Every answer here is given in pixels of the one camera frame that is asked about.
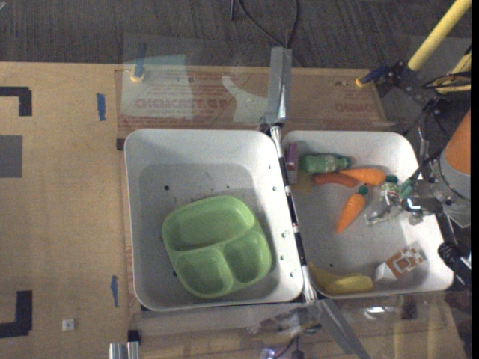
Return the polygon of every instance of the gray square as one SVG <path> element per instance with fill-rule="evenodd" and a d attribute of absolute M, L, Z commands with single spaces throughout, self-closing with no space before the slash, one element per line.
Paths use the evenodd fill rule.
<path fill-rule="evenodd" d="M 0 135 L 0 178 L 22 178 L 21 135 Z"/>

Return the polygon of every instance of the orange carrot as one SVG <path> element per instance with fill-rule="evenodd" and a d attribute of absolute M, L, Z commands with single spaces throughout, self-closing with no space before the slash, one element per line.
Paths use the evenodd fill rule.
<path fill-rule="evenodd" d="M 311 176 L 311 180 L 315 185 L 323 185 L 325 183 L 338 183 L 339 185 L 353 188 L 359 184 L 356 178 L 340 173 L 316 173 Z"/>
<path fill-rule="evenodd" d="M 348 198 L 344 204 L 343 211 L 341 212 L 336 233 L 342 233 L 342 231 L 346 229 L 363 210 L 366 206 L 366 198 L 364 198 L 366 194 L 366 186 L 360 186 L 358 192 Z"/>
<path fill-rule="evenodd" d="M 386 179 L 385 173 L 376 168 L 343 169 L 339 172 L 369 185 L 381 185 Z"/>

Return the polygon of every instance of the green divided plate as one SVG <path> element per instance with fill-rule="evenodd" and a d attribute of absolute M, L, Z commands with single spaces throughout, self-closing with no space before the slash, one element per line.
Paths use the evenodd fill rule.
<path fill-rule="evenodd" d="M 163 222 L 162 237 L 181 283 L 201 298 L 251 286 L 271 268 L 271 250 L 257 218 L 230 195 L 175 209 Z"/>

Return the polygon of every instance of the blue mark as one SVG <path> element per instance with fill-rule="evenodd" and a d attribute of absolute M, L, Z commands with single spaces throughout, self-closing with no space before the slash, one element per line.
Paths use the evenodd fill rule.
<path fill-rule="evenodd" d="M 100 121 L 106 120 L 106 117 L 105 117 L 106 105 L 105 105 L 104 94 L 97 93 L 97 109 L 98 109 L 98 117 L 100 117 Z"/>
<path fill-rule="evenodd" d="M 116 275 L 112 276 L 112 283 L 110 284 L 110 289 L 112 289 L 115 307 L 118 307 L 118 277 Z"/>

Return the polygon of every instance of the transparent plastic sheet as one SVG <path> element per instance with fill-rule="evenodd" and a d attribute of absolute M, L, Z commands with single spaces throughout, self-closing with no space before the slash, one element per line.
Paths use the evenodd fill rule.
<path fill-rule="evenodd" d="M 115 76 L 118 139 L 146 128 L 258 127 L 268 103 L 270 45 L 146 34 L 126 34 L 123 43 Z M 355 85 L 366 72 L 294 67 L 284 133 L 388 130 L 374 86 Z"/>

